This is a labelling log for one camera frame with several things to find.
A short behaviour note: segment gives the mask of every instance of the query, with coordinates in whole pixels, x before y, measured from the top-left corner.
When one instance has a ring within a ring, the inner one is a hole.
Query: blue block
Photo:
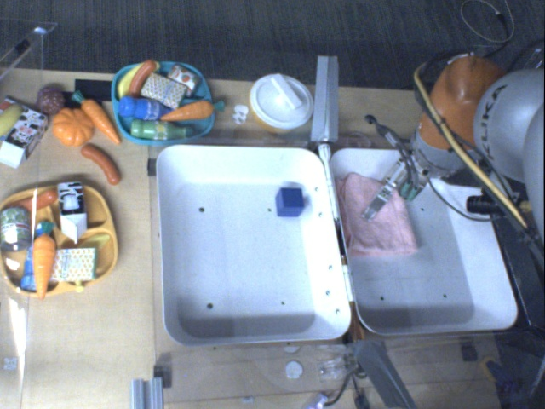
[[[281,187],[276,194],[278,216],[299,216],[304,207],[303,192],[298,187]]]

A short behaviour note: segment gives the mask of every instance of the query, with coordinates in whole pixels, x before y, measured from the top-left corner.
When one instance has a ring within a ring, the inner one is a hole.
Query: yellow cable
[[[504,193],[502,193],[502,191],[496,186],[496,184],[484,173],[484,171],[482,171],[482,169],[480,169],[480,167],[467,154],[467,152],[458,143],[458,141],[456,140],[456,138],[450,131],[450,128],[447,125],[447,123],[441,118],[441,116],[437,112],[437,109],[435,109],[435,106],[433,105],[431,99],[429,98],[426,88],[424,87],[424,84],[422,83],[420,79],[419,74],[422,67],[423,67],[423,64],[416,69],[414,74],[414,79],[415,79],[416,87],[418,88],[418,91],[422,95],[422,98],[424,102],[426,103],[427,109],[432,115],[432,117],[430,118],[439,126],[441,133],[443,134],[447,142],[450,144],[452,149],[455,151],[455,153],[458,155],[458,157],[462,160],[462,162],[477,176],[477,178],[481,181],[481,183],[500,200],[500,202],[506,207],[506,209],[509,212],[511,212],[511,214],[517,220],[517,222],[519,222],[519,224],[524,229],[527,229],[528,224],[526,223],[524,217],[520,215],[518,208]]]

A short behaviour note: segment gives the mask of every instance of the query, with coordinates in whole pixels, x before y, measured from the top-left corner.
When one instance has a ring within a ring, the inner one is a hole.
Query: hot dog
[[[119,181],[121,181],[118,167],[113,163],[112,159],[97,146],[85,144],[81,149],[81,154],[100,166],[102,171],[104,171],[108,183],[117,185]]]
[[[43,209],[45,207],[48,207],[49,205],[51,205],[55,201],[57,201],[58,198],[59,198],[59,196],[57,194],[57,190],[54,189],[54,188],[47,189],[47,190],[43,191],[42,193],[40,193],[36,197],[36,210],[40,210],[40,209]],[[26,210],[28,210],[29,212],[32,213],[32,200],[33,199],[34,199],[34,196],[28,197],[26,199],[22,199],[22,200],[19,200],[19,201],[15,201],[13,203],[10,203],[9,207],[25,208]]]
[[[148,59],[142,62],[135,76],[130,81],[129,95],[131,97],[138,97],[140,95],[140,91],[142,90],[142,86],[144,86],[144,82],[155,70],[157,70],[156,61]]]

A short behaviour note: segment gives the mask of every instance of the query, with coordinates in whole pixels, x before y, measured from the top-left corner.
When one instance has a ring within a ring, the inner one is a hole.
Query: white wire
[[[469,23],[469,21],[466,19],[465,15],[463,14],[463,9],[465,8],[465,6],[468,3],[473,3],[473,2],[485,4],[486,6],[488,6],[492,10],[494,10],[494,13],[496,15],[500,15],[502,13],[501,11],[499,11],[497,9],[496,6],[494,6],[490,2],[487,2],[486,0],[466,0],[465,2],[462,3],[462,6],[460,6],[460,16],[462,17],[463,22],[469,28],[469,30],[471,30],[471,32],[473,32],[478,37],[482,37],[483,39],[485,39],[486,41],[489,41],[491,43],[507,43],[507,42],[511,41],[511,39],[513,38],[513,35],[514,35],[514,18],[513,18],[513,13],[511,12],[511,8],[509,7],[508,0],[503,0],[503,2],[505,2],[505,6],[506,6],[507,11],[508,11],[509,19],[511,20],[511,34],[505,39],[494,39],[493,37],[487,37],[486,35],[478,32],[477,29],[475,29],[473,26],[471,26],[471,24]]]

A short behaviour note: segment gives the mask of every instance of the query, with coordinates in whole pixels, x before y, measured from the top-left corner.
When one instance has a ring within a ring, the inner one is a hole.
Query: blue bowl
[[[191,72],[194,72],[201,78],[201,83],[198,85],[197,89],[195,90],[195,93],[193,94],[193,97],[191,98],[185,98],[181,106],[191,103],[196,100],[209,100],[212,101],[212,93],[210,92],[210,88],[208,84],[206,83],[206,80],[204,79],[201,72],[195,68],[194,66],[190,66],[188,64],[184,64],[182,62],[170,62],[170,61],[161,61],[159,62],[160,67],[158,69],[158,74],[161,74],[162,76],[166,76],[173,65],[182,65]],[[145,146],[172,146],[174,144],[183,144],[186,142],[194,141],[201,136],[204,136],[208,134],[212,127],[214,126],[214,120],[215,120],[215,113],[212,113],[208,118],[206,119],[199,119],[194,121],[184,121],[184,127],[190,125],[193,128],[192,136],[188,138],[181,138],[181,139],[174,139],[174,140],[167,140],[167,141],[154,141],[154,140],[144,140],[141,138],[136,138],[130,134],[130,125],[133,121],[132,118],[124,118],[119,116],[119,99],[118,99],[118,82],[119,80],[131,69],[134,68],[139,64],[132,64],[129,66],[125,66],[121,70],[119,70],[116,75],[113,78],[112,81],[112,106],[113,106],[113,116],[116,120],[116,124],[118,125],[119,132],[121,135],[128,139],[129,141],[134,142],[135,144],[142,144]]]

